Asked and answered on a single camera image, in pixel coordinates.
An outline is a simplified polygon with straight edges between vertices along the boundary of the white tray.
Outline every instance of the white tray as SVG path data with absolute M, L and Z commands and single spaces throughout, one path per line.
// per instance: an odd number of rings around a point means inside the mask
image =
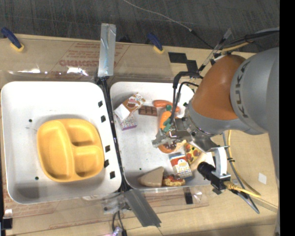
M 145 105 L 152 106 L 153 100 L 173 101 L 173 84 L 171 83 L 117 82 L 112 85 L 110 90 L 113 109 L 136 92 L 146 100 Z M 180 107 L 178 117 L 183 117 L 185 109 L 183 104 L 185 102 L 189 103 L 193 95 L 193 91 L 188 86 L 182 86 L 180 102 L 178 104 Z M 158 131 L 159 119 L 164 110 L 158 109 L 157 111 L 158 117 L 139 115 L 138 111 L 136 111 L 133 116 L 137 122 L 137 127 L 123 131 L 114 115 L 125 178 L 128 184 L 134 189 L 153 191 L 165 189 L 166 187 L 144 187 L 137 181 L 138 177 L 159 166 L 163 166 L 165 172 L 168 174 L 174 173 L 169 161 L 169 154 L 161 152 L 152 145 L 152 140 L 155 139 Z M 208 185 L 209 183 L 208 180 L 204 180 L 200 173 L 195 171 L 191 178 L 186 179 L 186 185 L 184 187 Z
M 121 174 L 100 87 L 89 82 L 11 82 L 1 90 L 1 106 L 7 190 L 14 201 L 41 203 L 118 190 Z M 59 118 L 85 119 L 97 128 L 109 163 L 98 175 L 59 183 L 44 174 L 36 148 L 37 130 Z

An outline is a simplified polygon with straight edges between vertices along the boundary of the clear packing tape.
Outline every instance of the clear packing tape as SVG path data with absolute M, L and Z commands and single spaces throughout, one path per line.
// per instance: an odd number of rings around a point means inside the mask
M 0 38 L 0 88 L 12 81 L 89 82 L 100 72 L 100 40 L 15 35 L 24 45 L 22 52 Z M 168 55 L 158 54 L 152 45 L 117 42 L 113 51 L 113 74 L 120 79 L 173 78 Z

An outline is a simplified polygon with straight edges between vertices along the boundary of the white sticker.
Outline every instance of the white sticker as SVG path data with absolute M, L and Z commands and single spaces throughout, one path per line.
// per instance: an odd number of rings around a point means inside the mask
M 259 173 L 258 180 L 259 182 L 266 184 L 266 175 Z

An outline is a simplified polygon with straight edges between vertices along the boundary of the bread slice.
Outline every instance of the bread slice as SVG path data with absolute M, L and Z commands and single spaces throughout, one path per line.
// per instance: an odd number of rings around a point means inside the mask
M 160 166 L 156 168 L 155 170 L 152 170 L 143 176 L 138 178 L 138 182 L 141 185 L 147 186 L 147 187 L 161 187 L 162 186 L 162 180 L 163 180 L 163 173 L 164 173 L 164 167 Z

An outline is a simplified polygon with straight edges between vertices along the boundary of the yellow plate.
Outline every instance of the yellow plate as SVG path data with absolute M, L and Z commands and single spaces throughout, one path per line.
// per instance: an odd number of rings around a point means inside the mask
M 37 132 L 37 148 L 44 173 L 57 182 L 93 177 L 104 167 L 98 131 L 83 119 L 45 122 Z

